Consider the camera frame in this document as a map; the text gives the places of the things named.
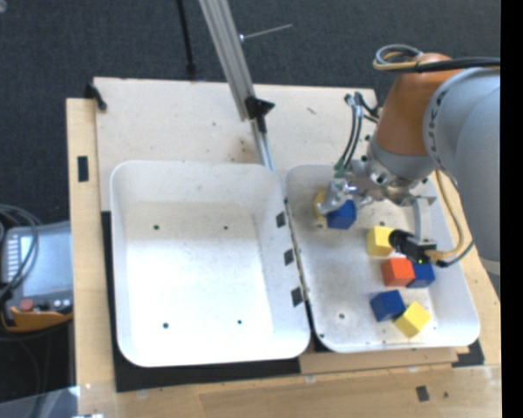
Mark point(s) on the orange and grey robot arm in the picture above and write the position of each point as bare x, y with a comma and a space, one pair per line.
457, 120

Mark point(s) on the yellow cube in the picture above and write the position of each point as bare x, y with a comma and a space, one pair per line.
377, 241
319, 207
413, 319

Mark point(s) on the orange cube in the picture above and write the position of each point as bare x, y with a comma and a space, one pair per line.
396, 272

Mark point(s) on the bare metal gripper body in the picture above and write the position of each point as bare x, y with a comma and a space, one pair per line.
377, 183

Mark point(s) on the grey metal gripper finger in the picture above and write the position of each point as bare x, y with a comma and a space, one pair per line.
363, 202
331, 203

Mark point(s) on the pale wood board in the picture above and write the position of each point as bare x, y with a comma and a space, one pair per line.
178, 120

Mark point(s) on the blue cube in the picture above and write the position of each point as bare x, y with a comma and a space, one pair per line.
342, 218
423, 276
385, 305

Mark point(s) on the white plastic tray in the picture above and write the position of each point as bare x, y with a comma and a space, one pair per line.
192, 277
344, 277

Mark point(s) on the black cylinder on white bracket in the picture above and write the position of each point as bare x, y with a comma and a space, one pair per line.
412, 245

